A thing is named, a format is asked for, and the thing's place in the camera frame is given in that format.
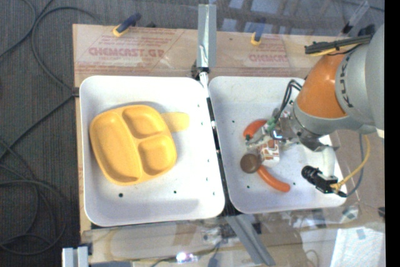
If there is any yellow divided plate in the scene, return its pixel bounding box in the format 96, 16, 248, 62
89, 104, 179, 187

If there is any black cylinder on white bracket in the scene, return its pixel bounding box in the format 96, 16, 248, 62
301, 144, 339, 194

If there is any white plastic tray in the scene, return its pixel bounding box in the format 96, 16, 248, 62
207, 76, 348, 215
79, 75, 226, 228

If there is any brown cardboard board red print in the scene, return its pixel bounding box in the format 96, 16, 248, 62
72, 24, 386, 264

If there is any orange sausage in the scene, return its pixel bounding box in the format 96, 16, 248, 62
256, 165, 291, 193

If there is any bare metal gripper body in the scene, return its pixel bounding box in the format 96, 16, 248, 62
261, 109, 301, 148

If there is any white carton with red print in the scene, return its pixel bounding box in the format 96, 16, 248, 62
257, 138, 281, 168

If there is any brown round biscuit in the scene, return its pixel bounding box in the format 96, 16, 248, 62
239, 153, 262, 174

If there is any orange carrot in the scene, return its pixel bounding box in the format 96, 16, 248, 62
242, 119, 268, 139

